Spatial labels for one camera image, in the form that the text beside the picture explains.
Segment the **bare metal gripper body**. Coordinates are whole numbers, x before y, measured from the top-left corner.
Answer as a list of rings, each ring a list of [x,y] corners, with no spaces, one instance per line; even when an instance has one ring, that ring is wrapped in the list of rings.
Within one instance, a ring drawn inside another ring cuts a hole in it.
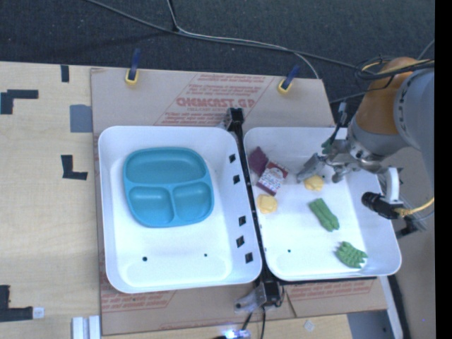
[[[335,175],[346,175],[358,170],[371,173],[383,171],[383,156],[375,155],[361,143],[349,138],[327,140],[324,143],[326,164],[333,168]]]

